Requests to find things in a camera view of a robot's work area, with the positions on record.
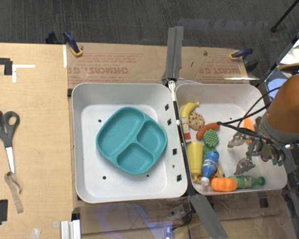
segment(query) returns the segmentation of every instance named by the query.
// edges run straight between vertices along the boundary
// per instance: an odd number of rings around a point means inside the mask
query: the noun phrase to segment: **divided plate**
[[[96,138],[99,152],[130,174],[147,172],[163,153],[167,136],[162,127],[134,107],[116,111]]]

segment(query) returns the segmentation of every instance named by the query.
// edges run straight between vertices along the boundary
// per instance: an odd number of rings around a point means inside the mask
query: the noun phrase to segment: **yellow bottle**
[[[198,176],[201,175],[203,163],[203,144],[199,141],[192,141],[186,145],[190,174],[194,182],[199,183]]]

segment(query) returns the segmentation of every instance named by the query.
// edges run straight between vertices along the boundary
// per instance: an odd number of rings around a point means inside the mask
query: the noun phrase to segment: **cookie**
[[[196,112],[191,112],[189,114],[189,127],[194,130],[199,130],[202,126],[205,125],[205,120],[201,114]]]

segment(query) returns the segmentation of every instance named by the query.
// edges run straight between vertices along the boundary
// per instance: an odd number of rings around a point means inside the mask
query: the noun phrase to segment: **blue clamp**
[[[70,45],[70,50],[74,56],[79,57],[82,55],[82,50],[78,47],[75,40],[68,31],[63,32],[65,43],[68,42]]]
[[[248,55],[252,54],[253,52],[254,52],[253,49],[244,49],[244,50],[239,50],[235,53],[230,53],[228,57],[231,61],[235,61],[238,60],[240,57],[243,57],[243,59],[245,59]]]

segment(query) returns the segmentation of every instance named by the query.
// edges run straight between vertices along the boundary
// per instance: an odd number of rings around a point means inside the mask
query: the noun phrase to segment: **blue bottle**
[[[209,151],[206,154],[206,158],[201,169],[203,177],[201,178],[200,183],[203,186],[207,186],[209,184],[209,177],[216,172],[218,159],[218,151]]]

